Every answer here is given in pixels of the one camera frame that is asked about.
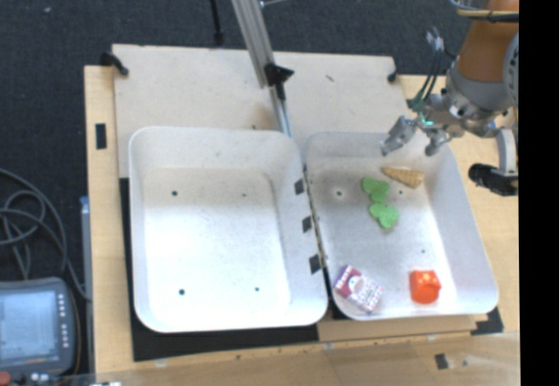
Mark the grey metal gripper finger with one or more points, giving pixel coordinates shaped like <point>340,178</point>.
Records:
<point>436,140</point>
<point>396,136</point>

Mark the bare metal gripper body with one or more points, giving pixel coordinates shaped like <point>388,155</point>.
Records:
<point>454,115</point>

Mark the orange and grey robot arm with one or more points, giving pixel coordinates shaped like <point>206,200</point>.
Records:
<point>487,43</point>

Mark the tan ice cream cone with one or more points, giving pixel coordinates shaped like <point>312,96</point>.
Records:
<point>405,175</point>

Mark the green toy leaf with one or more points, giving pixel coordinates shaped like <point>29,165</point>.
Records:
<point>375,189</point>
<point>385,215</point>

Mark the white plastic tray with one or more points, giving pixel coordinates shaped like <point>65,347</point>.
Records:
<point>393,244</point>
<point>218,231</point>

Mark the thin black and white rod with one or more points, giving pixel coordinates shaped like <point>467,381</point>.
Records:
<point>315,218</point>

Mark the pink and white carton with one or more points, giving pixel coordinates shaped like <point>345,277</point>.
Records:
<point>359,289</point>

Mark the pale wood board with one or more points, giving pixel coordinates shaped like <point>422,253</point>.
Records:
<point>209,87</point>

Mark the black cylinder on white bracket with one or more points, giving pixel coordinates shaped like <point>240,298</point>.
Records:
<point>498,172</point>

